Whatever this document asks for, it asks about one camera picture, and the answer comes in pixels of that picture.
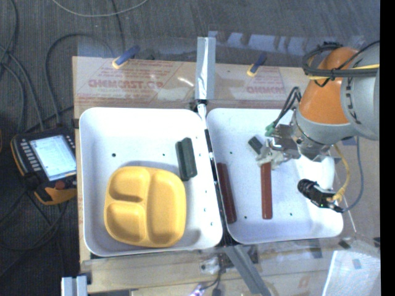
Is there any white plastic tray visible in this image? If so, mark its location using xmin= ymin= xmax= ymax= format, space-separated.
xmin=78 ymin=106 xmax=223 ymax=258
xmin=206 ymin=107 xmax=344 ymax=245

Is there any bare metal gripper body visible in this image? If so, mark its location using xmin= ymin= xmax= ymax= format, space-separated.
xmin=270 ymin=123 xmax=341 ymax=163

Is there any black cylinder on white bracket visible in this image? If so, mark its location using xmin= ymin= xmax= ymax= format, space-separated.
xmin=297 ymin=156 xmax=338 ymax=210

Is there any brown cardboard board, red print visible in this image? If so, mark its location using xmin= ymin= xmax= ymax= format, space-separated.
xmin=71 ymin=56 xmax=356 ymax=291

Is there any red-brown sausage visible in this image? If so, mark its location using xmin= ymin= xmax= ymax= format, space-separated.
xmin=260 ymin=161 xmax=274 ymax=220

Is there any black block with thin wires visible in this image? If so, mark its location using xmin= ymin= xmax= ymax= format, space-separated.
xmin=217 ymin=252 xmax=233 ymax=268

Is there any dark green block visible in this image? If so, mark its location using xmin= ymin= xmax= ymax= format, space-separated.
xmin=175 ymin=137 xmax=198 ymax=182

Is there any dark brown sausage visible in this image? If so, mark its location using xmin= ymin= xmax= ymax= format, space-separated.
xmin=215 ymin=162 xmax=238 ymax=224

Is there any yellow divided plate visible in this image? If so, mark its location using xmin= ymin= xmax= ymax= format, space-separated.
xmin=103 ymin=165 xmax=188 ymax=249

